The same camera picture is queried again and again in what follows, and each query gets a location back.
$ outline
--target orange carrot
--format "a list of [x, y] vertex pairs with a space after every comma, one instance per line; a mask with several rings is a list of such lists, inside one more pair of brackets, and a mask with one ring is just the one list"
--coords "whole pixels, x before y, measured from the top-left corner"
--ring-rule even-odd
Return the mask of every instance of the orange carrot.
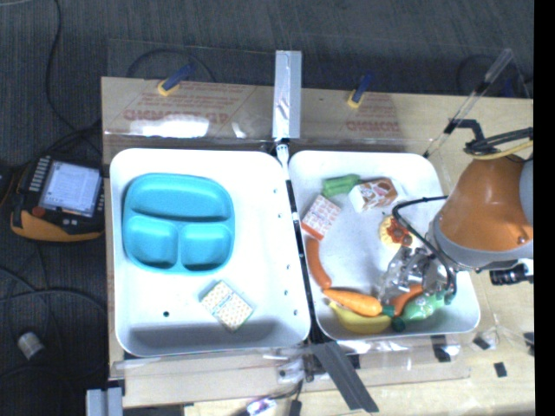
[[422, 294], [422, 285], [419, 283], [413, 283], [410, 285], [409, 289], [410, 291], [408, 293], [403, 293], [389, 300], [389, 305], [395, 307], [395, 317], [401, 315], [402, 309], [405, 308], [405, 304], [408, 301]]
[[320, 263], [320, 242], [312, 237], [306, 239], [306, 259], [309, 263], [309, 270], [312, 277], [320, 286], [321, 289], [327, 289], [331, 287], [331, 278], [323, 269]]
[[373, 296], [343, 289], [325, 289], [323, 293], [359, 315], [375, 317], [382, 312], [382, 304]]

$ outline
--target yellow banana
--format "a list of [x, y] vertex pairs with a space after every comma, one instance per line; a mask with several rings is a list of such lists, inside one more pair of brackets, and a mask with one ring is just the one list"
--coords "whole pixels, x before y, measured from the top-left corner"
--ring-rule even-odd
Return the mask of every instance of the yellow banana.
[[391, 317], [388, 315], [365, 317], [358, 315], [350, 309], [345, 309], [333, 301], [330, 301], [329, 306], [334, 310], [339, 323], [345, 329], [359, 335], [376, 335], [384, 331], [391, 324]]

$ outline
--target black cable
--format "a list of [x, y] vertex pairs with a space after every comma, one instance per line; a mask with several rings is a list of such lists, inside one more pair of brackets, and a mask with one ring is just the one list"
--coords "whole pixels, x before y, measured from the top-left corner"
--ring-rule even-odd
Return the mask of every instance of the black cable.
[[[205, 72], [208, 74], [212, 82], [216, 81], [214, 75], [212, 74], [212, 71], [200, 59], [178, 48], [156, 48], [156, 49], [151, 49], [146, 53], [139, 55], [127, 68], [127, 72], [125, 73], [126, 78], [132, 78], [136, 74], [138, 67], [144, 60], [146, 60], [148, 57], [151, 57], [157, 54], [176, 54], [176, 55], [181, 55], [187, 59], [193, 59], [194, 62], [198, 63], [205, 70]], [[166, 77], [167, 75], [149, 77], [149, 78], [166, 78]]]
[[[108, 318], [108, 313], [101, 304], [99, 304], [92, 297], [90, 297], [90, 296], [88, 296], [88, 295], [86, 295], [86, 294], [84, 294], [80, 291], [75, 291], [75, 290], [72, 290], [72, 289], [35, 289], [30, 283], [28, 283], [27, 281], [22, 279], [20, 276], [11, 272], [10, 270], [7, 270], [5, 267], [2, 267], [2, 266], [0, 266], [0, 274], [3, 274], [5, 276], [9, 277], [13, 281], [17, 281], [17, 282], [21, 283], [22, 285], [24, 285], [27, 289], [30, 289], [30, 292], [28, 292], [28, 293], [22, 293], [22, 294], [18, 294], [18, 295], [13, 296], [10, 292], [6, 297], [0, 298], [0, 304], [3, 303], [4, 307], [9, 306], [17, 298], [37, 296], [41, 299], [41, 301], [43, 303], [45, 303], [45, 305], [49, 309], [49, 312], [51, 313], [49, 305], [46, 303], [45, 299], [48, 299], [49, 296], [55, 296], [55, 295], [72, 296], [72, 297], [78, 297], [78, 298], [82, 299], [83, 301], [90, 303], [105, 318]], [[59, 331], [59, 328], [57, 326], [55, 317], [53, 315], [52, 315], [51, 319], [52, 319], [52, 322], [55, 324], [56, 342], [57, 342], [58, 347], [61, 351], [62, 360], [63, 360], [65, 356], [64, 356], [62, 338], [60, 336], [60, 331]], [[14, 338], [13, 331], [11, 330], [11, 323], [10, 322], [8, 322], [8, 326], [9, 326], [9, 329], [10, 329], [11, 336], [12, 336], [12, 338]], [[66, 374], [66, 377], [70, 380], [73, 380], [73, 381], [83, 380], [83, 379], [85, 379], [85, 378], [87, 378], [87, 377], [89, 377], [93, 374], [96, 374], [99, 371], [105, 369], [107, 367], [107, 365], [108, 365], [108, 363], [106, 362], [105, 359], [103, 359], [102, 362], [99, 362], [98, 365], [96, 365], [94, 368], [92, 368], [90, 371], [88, 371], [84, 374], [79, 374], [79, 375]]]
[[508, 156], [505, 156], [505, 159], [511, 160], [514, 163], [520, 163], [524, 165], [525, 163], [528, 163], [530, 160], [534, 160], [534, 155], [532, 154], [530, 157], [527, 157], [526, 159], [519, 159], [518, 157], [515, 157], [513, 155], [508, 155]]
[[[44, 259], [42, 257], [42, 252], [41, 252], [41, 247], [38, 243], [35, 243], [35, 248], [36, 248], [36, 254], [38, 255], [38, 261], [39, 261], [39, 265], [41, 267], [41, 274], [42, 274], [42, 281], [44, 282], [44, 288], [45, 289], [49, 289], [49, 279], [48, 276], [46, 274], [46, 269], [44, 267]], [[54, 332], [55, 332], [55, 338], [56, 338], [56, 343], [58, 345], [58, 349], [60, 350], [60, 357], [62, 358], [62, 364], [65, 365], [66, 364], [66, 359], [65, 359], [65, 351], [63, 349], [63, 344], [62, 344], [62, 335], [60, 333], [60, 327], [58, 326], [58, 322], [56, 320], [56, 317], [54, 316], [54, 313], [52, 312], [52, 308], [50, 307], [50, 302], [48, 297], [46, 297], [44, 299], [47, 303], [47, 307], [49, 309], [49, 316], [50, 319], [53, 322], [53, 327], [54, 327]]]
[[280, 400], [280, 399], [290, 398], [291, 396], [294, 396], [294, 395], [297, 395], [298, 397], [298, 395], [301, 393], [302, 386], [303, 386], [303, 380], [300, 380], [297, 384], [295, 384], [295, 386], [291, 390], [288, 390], [284, 393], [271, 394], [268, 396], [268, 398], [274, 399], [274, 400]]
[[46, 148], [41, 154], [60, 152], [60, 150], [62, 150], [63, 148], [69, 145], [74, 146], [78, 140], [84, 140], [87, 135], [91, 133], [97, 133], [97, 132], [99, 133], [100, 131], [101, 131], [101, 119], [98, 119], [88, 127], [76, 129], [75, 131], [72, 131], [71, 133], [61, 137], [52, 145], [50, 145], [48, 148]]
[[[54, 55], [56, 54], [58, 43], [60, 42], [60, 38], [62, 36], [62, 6], [60, 5], [59, 0], [53, 0], [55, 3], [56, 13], [58, 15], [58, 24], [55, 31], [54, 41], [52, 42], [52, 46], [50, 47], [49, 58], [47, 60], [46, 65], [46, 72], [44, 76], [44, 91], [46, 94], [46, 100], [50, 105], [55, 116], [63, 122], [67, 127], [69, 127], [73, 132], [79, 131], [68, 119], [66, 119], [62, 113], [58, 111], [54, 101], [52, 99], [52, 94], [50, 93], [50, 76], [52, 74], [52, 65], [54, 62]], [[91, 141], [85, 139], [85, 141], [93, 147], [93, 149], [101, 155], [101, 150], [95, 146]]]
[[[0, 387], [5, 386], [6, 384], [10, 384], [11, 382], [8, 381], [8, 379], [11, 379], [14, 376], [18, 376], [20, 374], [42, 374], [42, 375], [47, 375], [49, 377], [52, 377], [56, 380], [58, 380], [58, 383], [61, 385], [60, 386], [60, 395], [62, 395], [62, 390], [63, 388], [66, 388], [66, 390], [69, 392], [70, 395], [74, 396], [74, 397], [78, 397], [79, 396], [79, 392], [78, 390], [75, 390], [72, 387], [72, 381], [69, 380], [67, 377], [65, 377], [63, 374], [58, 373], [56, 370], [49, 368], [49, 367], [44, 367], [44, 366], [38, 366], [38, 365], [23, 365], [20, 367], [15, 367], [9, 371], [3, 372], [0, 374]], [[64, 404], [65, 400], [64, 399], [58, 399], [57, 403], [58, 403], [58, 414], [60, 414], [60, 416], [64, 416], [66, 413], [64, 413], [63, 410], [63, 404]]]
[[[25, 259], [25, 261], [23, 262], [23, 265], [25, 265], [31, 258], [32, 258], [32, 256]], [[12, 271], [6, 269], [2, 265], [0, 265], [0, 274], [3, 274], [4, 276], [8, 277], [11, 280], [11, 284], [8, 287], [8, 292], [6, 294], [6, 297], [3, 299], [3, 304], [4, 304], [4, 314], [6, 316], [6, 324], [7, 324], [6, 326], [8, 328], [8, 332], [10, 333], [10, 337], [11, 337], [12, 341], [14, 343], [17, 343], [18, 338], [16, 337], [16, 335], [13, 332], [11, 313], [10, 313], [10, 305], [11, 305], [11, 298], [13, 297], [13, 290], [14, 290], [17, 283], [20, 283], [21, 285], [23, 285], [26, 289], [29, 289], [30, 291], [35, 291], [35, 287], [33, 287], [30, 283], [25, 281], [22, 277], [20, 277], [16, 273], [13, 273]], [[47, 313], [46, 313], [47, 321], [44, 324], [44, 330], [42, 332], [42, 338], [44, 339], [46, 337], [47, 332], [48, 332], [48, 326], [49, 326], [49, 323], [50, 323], [50, 312], [49, 312], [49, 305], [46, 303], [46, 301], [44, 301], [42, 299], [42, 303], [44, 304], [44, 306], [48, 310]]]
[[508, 133], [497, 134], [483, 140], [472, 140], [465, 146], [464, 152], [467, 154], [481, 154], [492, 153], [492, 150], [497, 145], [502, 145], [507, 142], [530, 139], [533, 140], [533, 128], [523, 128]]
[[298, 390], [295, 399], [291, 401], [289, 407], [289, 416], [299, 416], [301, 414], [301, 408], [303, 408], [303, 403], [298, 399], [301, 395], [301, 390], [303, 389], [304, 380], [300, 380], [298, 383]]

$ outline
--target blue plate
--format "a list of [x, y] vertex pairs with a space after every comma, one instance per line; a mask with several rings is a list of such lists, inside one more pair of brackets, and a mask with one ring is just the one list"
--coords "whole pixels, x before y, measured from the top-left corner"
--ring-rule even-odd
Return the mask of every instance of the blue plate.
[[127, 189], [122, 230], [125, 252], [141, 268], [211, 274], [232, 255], [232, 198], [211, 179], [145, 174]]

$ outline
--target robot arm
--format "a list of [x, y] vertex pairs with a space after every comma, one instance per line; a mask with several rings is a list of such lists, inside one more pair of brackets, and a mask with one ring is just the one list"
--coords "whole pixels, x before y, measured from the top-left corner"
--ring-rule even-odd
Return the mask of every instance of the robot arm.
[[[533, 158], [498, 153], [475, 154], [448, 197], [423, 198], [397, 205], [397, 222], [423, 246], [401, 246], [388, 265], [378, 293], [387, 301], [421, 283], [425, 294], [456, 293], [456, 273], [488, 270], [496, 285], [533, 281]], [[446, 199], [422, 237], [400, 209]]]

